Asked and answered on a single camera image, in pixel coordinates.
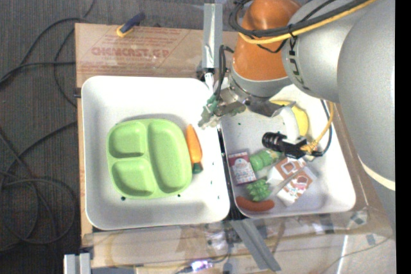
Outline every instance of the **carrot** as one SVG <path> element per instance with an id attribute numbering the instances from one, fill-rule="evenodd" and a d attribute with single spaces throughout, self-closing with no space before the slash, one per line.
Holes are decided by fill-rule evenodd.
<path id="1" fill-rule="evenodd" d="M 194 173 L 199 173 L 202 170 L 201 160 L 203 153 L 201 150 L 200 141 L 192 124 L 187 126 L 186 141 L 188 146 L 188 153 L 190 154 L 191 168 Z"/>
<path id="2" fill-rule="evenodd" d="M 237 196 L 236 202 L 240 208 L 243 208 L 249 211 L 260 212 L 260 211 L 267 211 L 267 210 L 270 210 L 271 208 L 274 208 L 273 200 L 254 202 L 254 201 L 250 201 L 244 198 L 243 196 Z"/>

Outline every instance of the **small box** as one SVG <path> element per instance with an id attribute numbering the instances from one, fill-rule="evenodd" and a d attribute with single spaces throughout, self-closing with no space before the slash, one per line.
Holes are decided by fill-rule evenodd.
<path id="1" fill-rule="evenodd" d="M 257 180 L 247 152 L 229 155 L 229 166 L 234 175 L 236 185 L 252 183 Z"/>
<path id="2" fill-rule="evenodd" d="M 298 198 L 316 179 L 316 176 L 308 167 L 306 167 L 306 162 L 301 158 L 285 158 L 284 160 L 278 162 L 270 171 L 269 182 L 277 185 L 292 176 L 301 168 L 303 169 L 299 171 L 299 173 L 277 194 L 277 197 L 287 207 L 294 204 L 294 202 L 298 200 Z"/>

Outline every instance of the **yellow object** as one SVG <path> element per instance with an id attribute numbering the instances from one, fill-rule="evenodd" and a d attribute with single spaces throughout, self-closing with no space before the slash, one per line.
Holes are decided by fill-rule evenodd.
<path id="1" fill-rule="evenodd" d="M 191 159 L 191 167 L 194 169 L 194 166 L 197 164 L 201 166 L 201 160 L 203 157 L 203 153 L 201 150 L 200 141 L 198 140 L 197 133 L 192 124 L 187 126 L 186 130 L 186 141 L 188 146 L 188 153 L 190 154 Z"/>
<path id="2" fill-rule="evenodd" d="M 278 100 L 272 100 L 271 103 L 278 104 L 278 105 L 284 105 L 284 106 L 290 104 L 289 101 L 278 101 Z M 309 126 L 307 113 L 295 105 L 291 109 L 297 120 L 300 136 L 307 135 L 308 126 Z"/>
<path id="3" fill-rule="evenodd" d="M 334 119 L 334 103 L 329 102 L 329 119 L 328 122 L 326 124 L 326 126 L 324 127 L 324 129 L 322 130 L 321 134 L 314 139 L 314 141 L 312 141 L 311 143 L 304 145 L 303 147 L 301 147 L 301 150 L 306 151 L 307 154 L 312 154 L 313 151 L 315 151 L 315 148 L 317 147 L 317 145 L 319 144 L 319 142 L 321 141 L 321 139 L 324 137 L 324 135 L 326 134 L 327 130 L 329 129 L 329 127 L 331 126 L 331 123 L 333 123 L 333 119 Z"/>
<path id="4" fill-rule="evenodd" d="M 124 38 L 125 36 L 127 36 L 131 31 L 133 31 L 133 28 L 131 28 L 131 29 L 129 29 L 128 31 L 126 31 L 126 32 L 121 32 L 121 28 L 123 27 L 124 25 L 122 25 L 122 26 L 119 26 L 118 28 L 117 28 L 117 30 L 116 30 L 116 32 L 117 32 L 117 36 L 119 36 L 120 38 Z"/>

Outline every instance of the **green plate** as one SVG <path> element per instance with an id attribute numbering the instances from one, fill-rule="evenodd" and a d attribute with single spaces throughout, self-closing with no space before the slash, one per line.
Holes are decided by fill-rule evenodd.
<path id="1" fill-rule="evenodd" d="M 192 171 L 184 133 L 165 119 L 119 123 L 107 135 L 112 183 L 128 198 L 162 198 L 182 192 Z"/>

